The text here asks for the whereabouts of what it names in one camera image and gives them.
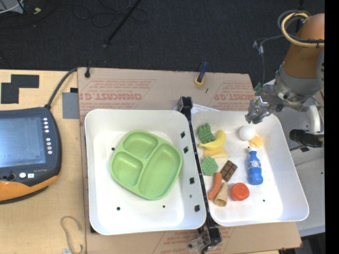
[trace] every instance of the yellow cable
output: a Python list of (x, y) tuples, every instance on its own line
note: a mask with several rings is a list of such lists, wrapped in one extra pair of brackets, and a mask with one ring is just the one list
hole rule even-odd
[(284, 37), (291, 43), (301, 46), (301, 47), (324, 47), (325, 43), (310, 43), (310, 42), (300, 42), (288, 35), (288, 33), (285, 30), (285, 24), (286, 21), (289, 20), (292, 16), (302, 16), (305, 18), (309, 18), (309, 16), (306, 13), (291, 13), (288, 16), (286, 16), (282, 22), (281, 22), (281, 32), (284, 35)]

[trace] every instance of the egg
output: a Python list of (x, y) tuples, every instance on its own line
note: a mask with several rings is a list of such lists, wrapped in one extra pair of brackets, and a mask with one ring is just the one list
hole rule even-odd
[(244, 141), (251, 140), (255, 136), (255, 128), (251, 125), (242, 126), (239, 130), (239, 136)]

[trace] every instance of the blue bottle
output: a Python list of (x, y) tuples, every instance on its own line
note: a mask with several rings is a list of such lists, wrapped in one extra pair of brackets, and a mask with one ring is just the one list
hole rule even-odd
[(263, 183), (263, 176), (261, 170), (261, 163), (256, 156), (256, 149), (249, 148), (249, 160), (247, 162), (249, 179), (248, 182), (252, 185), (259, 185)]

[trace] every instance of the sausage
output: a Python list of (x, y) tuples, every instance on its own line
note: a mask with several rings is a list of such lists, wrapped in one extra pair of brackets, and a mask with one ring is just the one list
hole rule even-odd
[(213, 175), (213, 186), (207, 194), (208, 200), (214, 199), (218, 195), (221, 189), (221, 182), (222, 182), (222, 174), (220, 172), (215, 172)]

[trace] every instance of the beige cord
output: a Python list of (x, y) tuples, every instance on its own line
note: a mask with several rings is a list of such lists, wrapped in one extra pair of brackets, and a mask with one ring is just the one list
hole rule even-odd
[(293, 39), (292, 37), (290, 37), (288, 35), (288, 33), (286, 32), (286, 29), (285, 29), (285, 24), (286, 24), (287, 20), (289, 20), (291, 17), (294, 17), (294, 16), (302, 16), (302, 17), (305, 17), (305, 18), (309, 18), (309, 15), (306, 14), (306, 13), (291, 13), (291, 14), (287, 15), (281, 22), (281, 32), (284, 35), (284, 37), (289, 42), (291, 42), (291, 43), (293, 43), (297, 46), (301, 46), (301, 47), (324, 47), (325, 43), (300, 42), (300, 41)]
[(68, 244), (69, 249), (70, 249), (71, 252), (74, 253), (74, 254), (81, 254), (81, 252), (83, 252), (83, 245), (82, 245), (82, 244), (80, 244), (80, 252), (75, 252), (75, 251), (74, 251), (74, 248), (72, 247), (72, 244), (71, 244), (71, 242), (70, 242), (69, 231), (68, 231), (68, 229), (67, 229), (67, 228), (65, 227), (65, 225), (64, 225), (64, 219), (66, 219), (66, 218), (73, 219), (73, 220), (77, 223), (79, 230), (81, 230), (81, 225), (80, 225), (79, 221), (77, 221), (74, 217), (69, 216), (69, 215), (64, 216), (64, 217), (61, 218), (61, 220), (60, 220), (61, 226), (62, 226), (62, 228), (64, 229), (65, 234), (66, 234), (67, 244)]

